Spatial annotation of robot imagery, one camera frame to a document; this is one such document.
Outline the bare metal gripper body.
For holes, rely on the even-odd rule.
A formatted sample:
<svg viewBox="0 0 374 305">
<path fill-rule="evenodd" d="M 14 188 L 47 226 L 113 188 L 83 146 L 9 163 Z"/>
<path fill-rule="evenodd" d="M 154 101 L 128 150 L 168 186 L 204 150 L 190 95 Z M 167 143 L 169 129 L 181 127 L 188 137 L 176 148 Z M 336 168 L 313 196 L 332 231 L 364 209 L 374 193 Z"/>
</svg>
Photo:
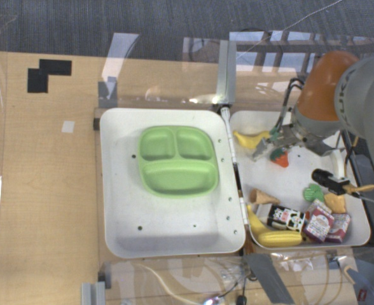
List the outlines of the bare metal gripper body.
<svg viewBox="0 0 374 305">
<path fill-rule="evenodd" d="M 294 146 L 304 146 L 307 141 L 307 131 L 302 126 L 293 123 L 282 125 L 279 128 L 273 126 L 269 134 L 266 142 L 275 147 L 289 149 Z"/>
</svg>

